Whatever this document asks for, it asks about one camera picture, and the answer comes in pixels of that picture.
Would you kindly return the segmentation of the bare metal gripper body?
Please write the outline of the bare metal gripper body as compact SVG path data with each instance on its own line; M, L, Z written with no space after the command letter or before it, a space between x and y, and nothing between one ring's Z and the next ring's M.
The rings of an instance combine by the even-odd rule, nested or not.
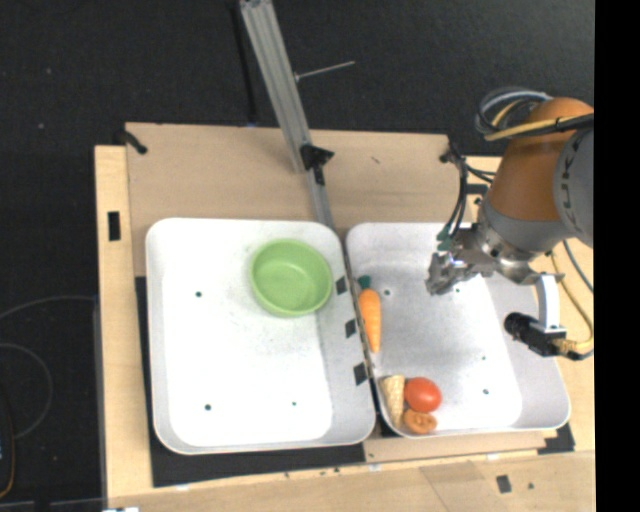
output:
M470 279L498 273L518 285L533 285L541 276L531 268L538 253L519 249L494 230L460 230L446 256L446 272L451 266L468 266Z

